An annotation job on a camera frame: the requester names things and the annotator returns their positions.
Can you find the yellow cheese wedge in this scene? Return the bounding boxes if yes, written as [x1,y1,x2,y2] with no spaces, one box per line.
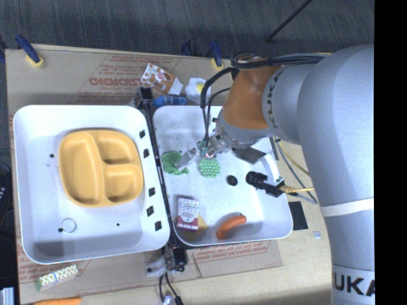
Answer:
[190,213,210,235]

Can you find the black cylinder on white bracket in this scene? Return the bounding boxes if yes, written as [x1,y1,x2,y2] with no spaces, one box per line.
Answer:
[245,152,286,198]

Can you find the black block with thin wires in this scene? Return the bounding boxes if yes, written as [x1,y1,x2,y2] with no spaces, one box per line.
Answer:
[139,86,154,109]
[163,245,189,272]

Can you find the brown cardboard board, red print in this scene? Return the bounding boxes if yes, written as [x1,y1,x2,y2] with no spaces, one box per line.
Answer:
[4,44,284,305]

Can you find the maroon and white carton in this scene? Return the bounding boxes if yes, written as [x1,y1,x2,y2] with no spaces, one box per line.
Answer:
[176,196,200,233]

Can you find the brown and white carton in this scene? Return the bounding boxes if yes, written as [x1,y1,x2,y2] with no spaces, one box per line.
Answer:
[140,62,184,96]

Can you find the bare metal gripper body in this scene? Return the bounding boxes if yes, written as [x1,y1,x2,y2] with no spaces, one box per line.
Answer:
[195,130,256,159]

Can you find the green toy lettuce leaf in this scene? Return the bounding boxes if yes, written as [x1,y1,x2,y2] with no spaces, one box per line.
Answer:
[160,150,190,175]

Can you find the white toy fried egg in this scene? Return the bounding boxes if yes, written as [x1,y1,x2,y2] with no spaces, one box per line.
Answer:
[184,76,212,105]

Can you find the white plastic tray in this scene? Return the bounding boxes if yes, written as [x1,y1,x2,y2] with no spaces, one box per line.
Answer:
[12,104,171,265]
[152,104,294,248]

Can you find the green toy grapes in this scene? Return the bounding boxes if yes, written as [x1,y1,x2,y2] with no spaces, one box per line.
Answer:
[198,157,221,179]

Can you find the orange toy carrot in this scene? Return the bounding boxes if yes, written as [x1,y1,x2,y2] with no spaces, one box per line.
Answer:
[32,296,83,305]

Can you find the blue bottle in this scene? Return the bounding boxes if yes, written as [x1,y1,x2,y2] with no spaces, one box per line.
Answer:
[151,95,188,109]

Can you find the orange toy sausage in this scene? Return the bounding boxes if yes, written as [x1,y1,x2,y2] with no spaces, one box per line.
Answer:
[215,214,248,240]

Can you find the yellow divided plate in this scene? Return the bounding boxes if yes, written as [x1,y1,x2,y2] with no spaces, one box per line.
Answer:
[58,129,145,208]

